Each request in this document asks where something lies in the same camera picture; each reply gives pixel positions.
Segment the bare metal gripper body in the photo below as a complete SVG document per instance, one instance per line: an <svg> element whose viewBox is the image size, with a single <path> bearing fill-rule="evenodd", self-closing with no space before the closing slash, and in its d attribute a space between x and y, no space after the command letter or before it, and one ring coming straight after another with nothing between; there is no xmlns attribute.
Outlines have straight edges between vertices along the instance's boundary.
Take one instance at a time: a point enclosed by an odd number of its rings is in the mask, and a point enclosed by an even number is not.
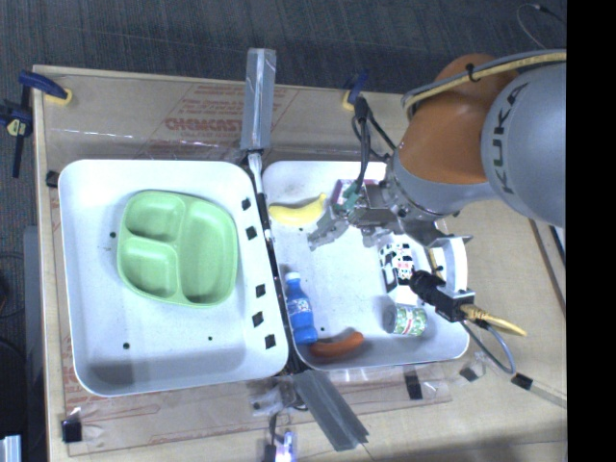
<svg viewBox="0 0 616 462"><path fill-rule="evenodd" d="M402 231L397 215L383 198L379 181L364 180L361 187L353 181L344 191L344 198L344 213L351 225L373 231Z"/></svg>

